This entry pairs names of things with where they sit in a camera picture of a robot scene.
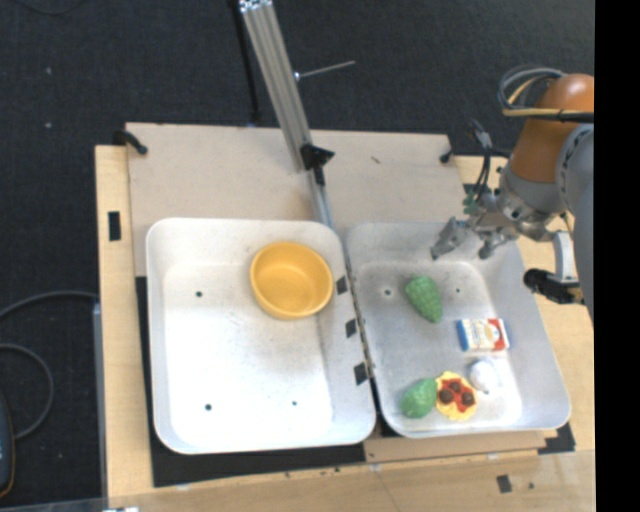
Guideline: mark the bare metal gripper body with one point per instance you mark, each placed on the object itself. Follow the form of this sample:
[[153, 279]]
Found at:
[[505, 220]]

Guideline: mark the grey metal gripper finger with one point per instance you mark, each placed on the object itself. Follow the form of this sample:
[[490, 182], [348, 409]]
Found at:
[[446, 241], [490, 245]]

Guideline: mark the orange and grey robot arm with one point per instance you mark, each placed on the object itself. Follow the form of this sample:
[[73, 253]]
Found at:
[[550, 145]]

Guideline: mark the green toy grapes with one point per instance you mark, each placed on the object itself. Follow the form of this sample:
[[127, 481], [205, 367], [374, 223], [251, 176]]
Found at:
[[418, 398], [424, 298]]

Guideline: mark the small white and blue carton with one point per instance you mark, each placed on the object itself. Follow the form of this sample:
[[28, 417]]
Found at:
[[482, 335]]

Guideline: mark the white plastic tray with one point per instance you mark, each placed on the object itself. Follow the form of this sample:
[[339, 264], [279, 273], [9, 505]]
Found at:
[[450, 345], [250, 350]]

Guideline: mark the yellow toy pizza slice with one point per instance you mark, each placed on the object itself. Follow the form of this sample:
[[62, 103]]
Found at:
[[456, 396]]

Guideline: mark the pale wood board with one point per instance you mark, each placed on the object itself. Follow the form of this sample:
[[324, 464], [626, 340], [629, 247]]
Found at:
[[300, 180]]

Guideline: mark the yellow bowl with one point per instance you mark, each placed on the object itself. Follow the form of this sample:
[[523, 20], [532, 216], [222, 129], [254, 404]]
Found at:
[[291, 280]]

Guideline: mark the black cylinder on white bracket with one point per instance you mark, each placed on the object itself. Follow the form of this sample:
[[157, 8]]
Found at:
[[552, 282]]

